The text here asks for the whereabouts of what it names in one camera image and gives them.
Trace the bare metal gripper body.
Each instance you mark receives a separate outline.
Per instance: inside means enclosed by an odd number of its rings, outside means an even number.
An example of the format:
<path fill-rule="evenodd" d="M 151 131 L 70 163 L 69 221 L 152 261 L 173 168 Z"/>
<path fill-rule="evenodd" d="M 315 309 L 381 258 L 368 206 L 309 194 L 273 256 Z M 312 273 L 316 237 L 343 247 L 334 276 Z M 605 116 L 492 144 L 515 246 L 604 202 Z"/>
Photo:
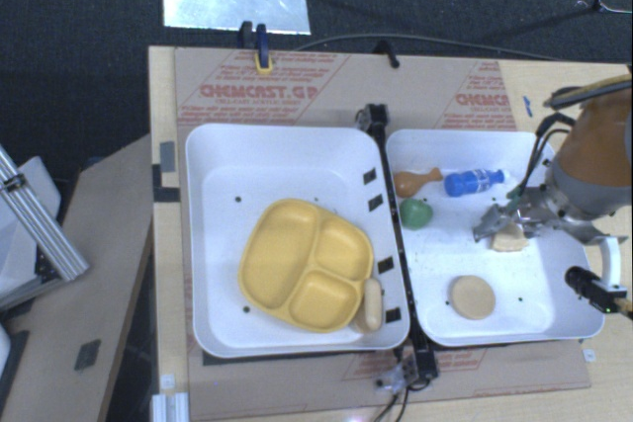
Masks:
<path fill-rule="evenodd" d="M 518 201 L 517 212 L 538 220 L 540 232 L 545 228 L 563 231 L 582 244 L 596 244 L 601 238 L 601 231 L 593 224 L 595 216 L 573 205 L 553 185 L 528 187 Z"/>

